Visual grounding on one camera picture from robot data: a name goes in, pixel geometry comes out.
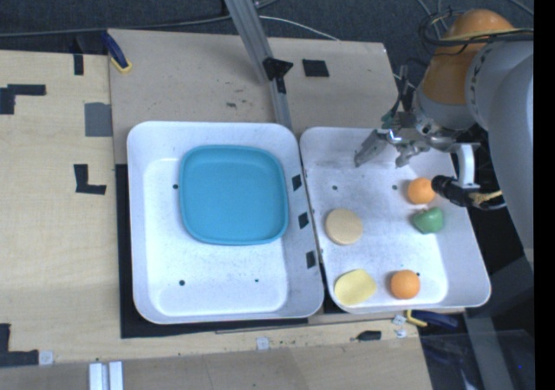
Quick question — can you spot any blue plate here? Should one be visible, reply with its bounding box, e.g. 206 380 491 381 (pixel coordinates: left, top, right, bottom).
178 144 291 247

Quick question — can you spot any orange toy orange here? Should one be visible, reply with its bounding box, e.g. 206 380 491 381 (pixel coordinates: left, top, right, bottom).
406 177 437 206
388 269 422 301

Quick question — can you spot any white plastic tray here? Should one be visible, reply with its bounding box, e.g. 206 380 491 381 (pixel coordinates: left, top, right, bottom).
126 120 326 326
298 126 493 316

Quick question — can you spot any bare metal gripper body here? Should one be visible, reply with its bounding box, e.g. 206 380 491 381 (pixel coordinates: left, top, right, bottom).
388 116 460 155

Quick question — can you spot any yellow toy cheese slice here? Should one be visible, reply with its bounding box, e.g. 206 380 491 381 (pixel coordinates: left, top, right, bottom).
333 268 378 308

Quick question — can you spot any pale wood board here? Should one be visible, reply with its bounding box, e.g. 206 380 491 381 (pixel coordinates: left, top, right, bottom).
106 28 437 340

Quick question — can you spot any green toy apple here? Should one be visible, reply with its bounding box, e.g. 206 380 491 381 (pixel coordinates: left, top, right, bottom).
410 206 446 236

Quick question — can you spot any beige round biscuit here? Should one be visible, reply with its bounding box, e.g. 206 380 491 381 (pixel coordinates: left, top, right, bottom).
324 207 364 247

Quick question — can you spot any black cylinder on white bracket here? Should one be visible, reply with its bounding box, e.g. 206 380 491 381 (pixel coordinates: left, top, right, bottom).
430 142 482 208

